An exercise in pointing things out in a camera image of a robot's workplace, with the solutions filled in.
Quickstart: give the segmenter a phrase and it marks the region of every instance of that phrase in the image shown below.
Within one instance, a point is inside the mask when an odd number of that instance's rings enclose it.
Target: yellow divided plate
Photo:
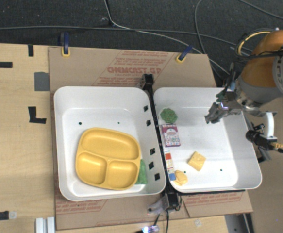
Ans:
[[[79,141],[76,172],[86,184],[125,190],[133,186],[140,168],[140,146],[129,134],[91,128]]]

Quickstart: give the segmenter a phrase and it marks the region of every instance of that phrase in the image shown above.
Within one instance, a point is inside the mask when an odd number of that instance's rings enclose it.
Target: green round object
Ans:
[[[165,121],[165,123],[175,123],[177,120],[177,115],[172,109],[164,109],[161,112],[161,118]]]

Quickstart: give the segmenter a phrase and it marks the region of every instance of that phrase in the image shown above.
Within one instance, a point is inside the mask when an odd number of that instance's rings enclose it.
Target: yellow clip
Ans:
[[[181,55],[181,53],[180,53],[180,54],[177,56],[177,58],[176,58],[176,61],[177,61],[177,63],[179,63],[179,64],[183,63],[184,60],[186,59],[186,57],[184,57],[182,60],[180,60],[180,59],[179,59],[180,55]]]
[[[62,47],[62,56],[63,57],[69,57],[70,56],[70,49],[68,49],[68,54],[64,53],[64,47]]]

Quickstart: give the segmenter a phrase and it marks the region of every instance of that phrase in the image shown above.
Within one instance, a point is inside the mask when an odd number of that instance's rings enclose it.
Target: cardboard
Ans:
[[[70,57],[63,57],[60,47],[49,47],[57,230],[153,222],[156,215],[148,214],[146,207],[157,202],[160,195],[82,202],[66,200],[58,187],[53,109],[55,91],[63,86],[138,86],[144,73],[154,75],[154,90],[160,87],[215,86],[207,55],[188,54],[181,64],[175,60],[178,55],[172,52],[70,48]],[[171,213],[170,219],[251,211],[246,191],[197,194],[183,196],[181,209]]]

